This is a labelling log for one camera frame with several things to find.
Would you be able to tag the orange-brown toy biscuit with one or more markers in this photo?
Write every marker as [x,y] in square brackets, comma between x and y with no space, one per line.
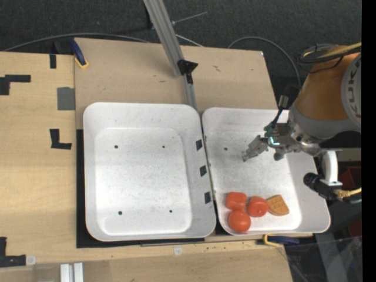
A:
[278,205]

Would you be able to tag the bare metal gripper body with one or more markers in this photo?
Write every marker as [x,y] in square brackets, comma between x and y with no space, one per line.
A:
[289,141]

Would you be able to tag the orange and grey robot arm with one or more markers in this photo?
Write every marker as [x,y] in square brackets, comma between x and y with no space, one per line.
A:
[323,98]

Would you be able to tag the red toy tomato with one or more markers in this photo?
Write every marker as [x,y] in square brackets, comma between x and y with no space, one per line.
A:
[257,206]
[239,221]
[235,200]

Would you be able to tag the black cylinder on white bracket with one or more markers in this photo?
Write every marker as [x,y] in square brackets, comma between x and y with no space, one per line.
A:
[329,164]

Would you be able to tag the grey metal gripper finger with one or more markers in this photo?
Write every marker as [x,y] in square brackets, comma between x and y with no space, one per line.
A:
[279,156]
[255,148]

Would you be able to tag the white plastic tray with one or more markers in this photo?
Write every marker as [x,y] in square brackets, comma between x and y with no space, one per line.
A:
[258,175]
[141,175]

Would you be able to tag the pale wood board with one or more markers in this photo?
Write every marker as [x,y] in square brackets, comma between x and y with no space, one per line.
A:
[132,75]

